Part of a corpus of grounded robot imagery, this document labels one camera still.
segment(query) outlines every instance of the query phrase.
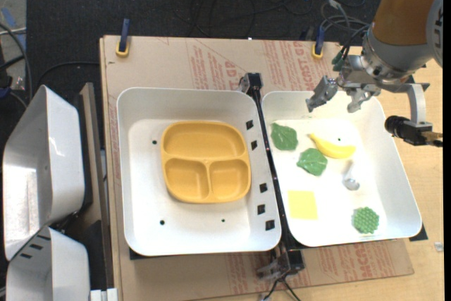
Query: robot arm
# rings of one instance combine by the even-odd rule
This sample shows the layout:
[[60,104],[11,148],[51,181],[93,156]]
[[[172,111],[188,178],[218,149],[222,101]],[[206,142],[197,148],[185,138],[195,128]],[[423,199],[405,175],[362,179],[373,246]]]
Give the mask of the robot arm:
[[336,79],[323,77],[307,100],[309,111],[325,104],[341,87],[351,96],[347,110],[355,112],[381,90],[407,93],[411,119],[392,116],[385,128],[412,145],[442,147],[440,133],[426,121],[424,91],[413,74],[434,58],[443,67],[443,0],[381,0],[364,36],[362,54],[334,59]]

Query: cardboard sheet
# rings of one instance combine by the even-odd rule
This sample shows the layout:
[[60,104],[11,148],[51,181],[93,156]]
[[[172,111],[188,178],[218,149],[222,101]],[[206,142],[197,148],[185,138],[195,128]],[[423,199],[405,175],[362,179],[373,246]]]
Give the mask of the cardboard sheet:
[[[182,255],[130,259],[125,241],[116,118],[118,95],[129,87],[236,90],[247,72],[261,73],[262,93],[313,90],[323,75],[333,77],[330,60],[340,50],[325,43],[324,56],[310,55],[312,42],[132,37],[126,58],[115,54],[119,36],[100,41],[104,95],[108,99],[111,233],[115,286],[124,301],[186,301],[265,293],[272,284],[256,270],[269,252]],[[301,217],[312,209],[298,209]],[[359,243],[303,251],[306,269],[287,279],[293,288],[408,275],[414,272],[404,240]]]

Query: white tray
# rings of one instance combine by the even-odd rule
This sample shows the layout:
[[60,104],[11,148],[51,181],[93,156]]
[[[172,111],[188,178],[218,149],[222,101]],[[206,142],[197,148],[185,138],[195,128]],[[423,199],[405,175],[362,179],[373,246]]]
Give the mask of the white tray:
[[[310,247],[416,235],[421,230],[421,216],[396,145],[384,128],[385,115],[379,101],[371,98],[361,110],[348,113],[351,99],[340,91],[326,105],[309,113],[305,101],[312,95],[313,92],[270,92],[262,100],[292,235]],[[297,131],[296,150],[280,151],[274,147],[270,137],[274,122]],[[313,176],[296,165],[301,152],[316,148],[310,133],[353,144],[356,152],[349,159],[328,157],[326,170],[319,177]],[[360,184],[353,191],[342,183],[352,163],[352,177]],[[379,226],[373,234],[362,234],[352,225],[354,210],[360,207],[370,207],[379,215]]]
[[[238,91],[130,88],[119,96],[117,112],[125,239],[132,250],[150,257],[266,251],[278,244],[276,196],[251,97]],[[225,122],[242,133],[252,174],[251,189],[242,199],[190,204],[168,193],[161,136],[170,124],[192,120]]]

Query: white bin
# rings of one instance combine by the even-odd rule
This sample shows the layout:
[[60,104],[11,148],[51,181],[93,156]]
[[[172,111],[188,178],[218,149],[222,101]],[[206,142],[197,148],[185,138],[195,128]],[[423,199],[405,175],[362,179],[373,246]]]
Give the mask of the white bin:
[[[125,238],[144,256],[256,252],[274,248],[280,219],[257,107],[241,92],[130,88],[117,101]],[[190,204],[168,193],[161,167],[163,131],[178,121],[237,128],[249,152],[252,184],[234,202]],[[252,127],[247,129],[248,122]],[[252,150],[252,143],[257,147]]]
[[[313,92],[270,92],[262,100],[270,148],[279,179],[289,229],[296,240],[310,247],[412,237],[421,230],[421,216],[400,156],[385,130],[381,104],[371,98],[355,113],[339,91],[326,105],[309,113],[306,99]],[[294,151],[280,151],[271,140],[276,122],[297,131]],[[349,159],[328,158],[321,176],[296,165],[299,155],[316,145],[309,134],[340,140],[357,147]],[[344,178],[350,166],[360,184],[348,190]],[[369,207],[379,215],[374,233],[360,233],[352,225],[355,209]]]
[[44,227],[11,260],[6,301],[87,301],[89,265],[85,246]]
[[85,195],[77,109],[41,86],[3,156],[6,258],[43,226],[78,211]]

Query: toy banana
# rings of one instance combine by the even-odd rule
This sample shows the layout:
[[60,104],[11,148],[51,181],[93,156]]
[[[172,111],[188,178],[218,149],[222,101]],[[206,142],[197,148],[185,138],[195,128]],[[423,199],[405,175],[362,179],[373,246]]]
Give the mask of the toy banana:
[[313,133],[310,135],[310,138],[315,141],[318,150],[330,158],[347,158],[352,156],[355,152],[355,146],[353,145],[336,145],[335,143],[327,140],[317,138],[317,136]]

